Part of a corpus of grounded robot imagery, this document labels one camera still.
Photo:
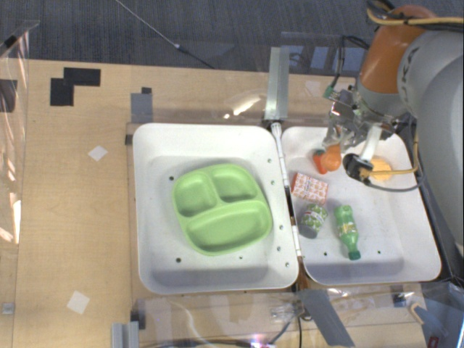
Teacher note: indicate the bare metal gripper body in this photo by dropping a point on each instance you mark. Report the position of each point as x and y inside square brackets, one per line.
[353, 116]

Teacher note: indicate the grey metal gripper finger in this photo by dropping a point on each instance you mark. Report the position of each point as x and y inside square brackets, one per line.
[348, 140]
[331, 136]

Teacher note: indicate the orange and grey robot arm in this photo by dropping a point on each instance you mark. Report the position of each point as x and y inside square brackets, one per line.
[435, 85]

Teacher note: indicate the red-orange carrot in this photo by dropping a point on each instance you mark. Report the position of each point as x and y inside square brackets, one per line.
[319, 163]

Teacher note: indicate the yellow round biscuit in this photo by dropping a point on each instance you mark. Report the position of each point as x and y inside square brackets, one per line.
[380, 167]

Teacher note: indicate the orange and white carton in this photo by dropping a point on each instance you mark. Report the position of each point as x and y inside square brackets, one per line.
[310, 189]

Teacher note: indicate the green can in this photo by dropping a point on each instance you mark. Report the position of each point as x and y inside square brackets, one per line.
[313, 219]

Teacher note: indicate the green plastic bottle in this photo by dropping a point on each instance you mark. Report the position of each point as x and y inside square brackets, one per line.
[346, 228]

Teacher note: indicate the white plastic tray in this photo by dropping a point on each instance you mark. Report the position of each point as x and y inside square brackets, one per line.
[156, 230]
[391, 230]

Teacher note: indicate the green divided plate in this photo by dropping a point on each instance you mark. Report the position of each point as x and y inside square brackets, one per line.
[224, 227]

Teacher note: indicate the black cylinder on white bracket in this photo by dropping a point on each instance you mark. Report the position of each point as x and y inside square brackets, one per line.
[357, 167]

